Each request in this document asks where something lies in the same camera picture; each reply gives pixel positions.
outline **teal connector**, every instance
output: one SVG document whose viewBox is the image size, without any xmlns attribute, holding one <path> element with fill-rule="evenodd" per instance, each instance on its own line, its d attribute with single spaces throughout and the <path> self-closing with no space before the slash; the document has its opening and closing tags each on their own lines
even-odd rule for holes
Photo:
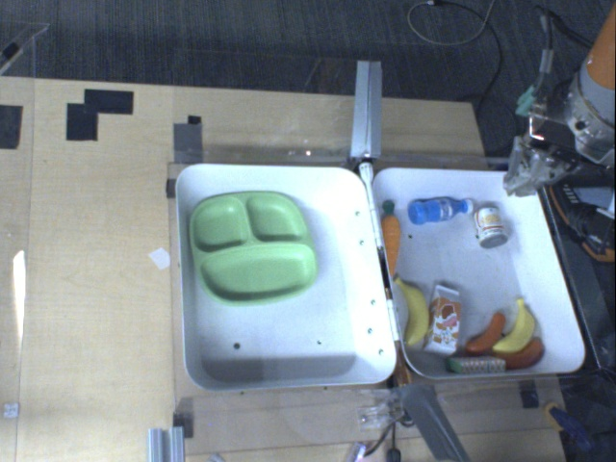
<svg viewBox="0 0 616 462">
<path fill-rule="evenodd" d="M 535 101 L 535 87 L 530 86 L 524 94 L 518 98 L 518 107 L 516 108 L 516 115 L 528 116 L 530 107 Z"/>
</svg>

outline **can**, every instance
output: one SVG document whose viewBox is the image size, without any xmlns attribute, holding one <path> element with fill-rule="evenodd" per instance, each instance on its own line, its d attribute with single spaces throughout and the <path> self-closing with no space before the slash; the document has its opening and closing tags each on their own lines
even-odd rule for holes
<svg viewBox="0 0 616 462">
<path fill-rule="evenodd" d="M 475 212 L 476 237 L 484 248 L 494 248 L 509 239 L 497 207 L 482 207 Z"/>
</svg>

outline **green tray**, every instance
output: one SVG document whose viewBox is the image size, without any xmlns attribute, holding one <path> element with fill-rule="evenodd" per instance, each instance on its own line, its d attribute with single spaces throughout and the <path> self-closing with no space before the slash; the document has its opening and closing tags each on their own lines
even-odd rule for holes
<svg viewBox="0 0 616 462">
<path fill-rule="evenodd" d="M 200 202 L 191 215 L 199 281 L 226 303 L 264 303 L 297 295 L 317 278 L 304 217 L 277 192 L 238 192 Z"/>
</svg>

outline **banana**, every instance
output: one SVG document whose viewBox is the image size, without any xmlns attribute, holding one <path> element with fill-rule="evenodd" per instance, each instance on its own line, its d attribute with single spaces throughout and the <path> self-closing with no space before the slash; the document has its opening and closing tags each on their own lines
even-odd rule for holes
<svg viewBox="0 0 616 462">
<path fill-rule="evenodd" d="M 494 344 L 492 347 L 494 352 L 518 352 L 524 349 L 532 339 L 532 334 L 535 331 L 535 318 L 530 314 L 521 297 L 516 300 L 516 304 L 518 305 L 518 316 L 513 328 L 511 332 Z"/>
<path fill-rule="evenodd" d="M 402 289 L 408 305 L 408 323 L 404 332 L 404 342 L 407 346 L 412 346 L 423 339 L 427 332 L 430 322 L 427 303 L 424 293 L 419 289 L 405 284 L 399 277 L 396 277 L 394 282 Z"/>
</svg>

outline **plastic container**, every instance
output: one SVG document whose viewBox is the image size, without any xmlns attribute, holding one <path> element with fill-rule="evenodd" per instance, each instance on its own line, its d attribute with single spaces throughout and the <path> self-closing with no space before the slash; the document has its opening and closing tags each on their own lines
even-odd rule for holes
<svg viewBox="0 0 616 462">
<path fill-rule="evenodd" d="M 468 214 L 473 211 L 473 202 L 469 198 L 456 200 L 448 196 L 429 200 L 415 200 L 408 205 L 408 217 L 413 224 L 440 222 L 450 220 L 456 214 Z"/>
</svg>

